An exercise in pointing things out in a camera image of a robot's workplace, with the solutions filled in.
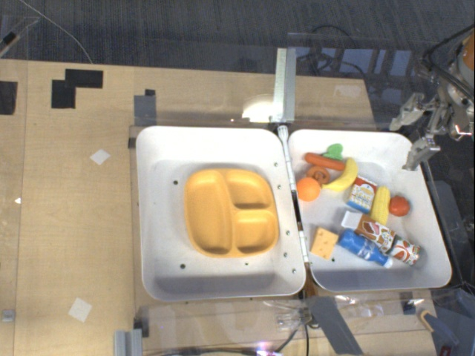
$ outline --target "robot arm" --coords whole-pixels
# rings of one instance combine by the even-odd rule
[[[436,66],[431,52],[450,39],[441,42],[425,54],[423,64],[440,79],[436,95],[424,103],[424,94],[414,93],[401,107],[399,115],[390,124],[391,131],[418,121],[424,112],[431,112],[425,136],[416,141],[409,154],[406,170],[415,170],[420,162],[427,161],[440,151],[434,137],[448,134],[456,141],[474,133],[474,32],[462,43],[448,70]]]

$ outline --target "small carton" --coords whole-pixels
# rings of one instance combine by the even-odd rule
[[[347,204],[364,214],[369,214],[376,194],[377,184],[357,176],[351,188]]]

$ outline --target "yellow divided plate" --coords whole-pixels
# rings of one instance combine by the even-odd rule
[[[185,186],[185,220],[191,244],[210,257],[261,254],[279,236],[269,184],[260,175],[241,169],[192,174]]]

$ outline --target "blue water bottle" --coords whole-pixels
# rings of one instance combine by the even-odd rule
[[[375,243],[359,236],[351,229],[345,229],[340,235],[338,244],[350,251],[356,256],[368,261],[374,261],[385,268],[390,268],[393,260],[384,256],[378,249]]]

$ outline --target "gray carpet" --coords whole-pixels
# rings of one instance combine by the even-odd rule
[[[438,41],[474,20],[475,0],[25,0],[72,32],[94,63],[273,72],[288,33],[320,24],[352,36]],[[34,16],[17,0],[2,15]],[[322,34],[340,35],[325,30]],[[86,62],[42,20],[31,59]]]

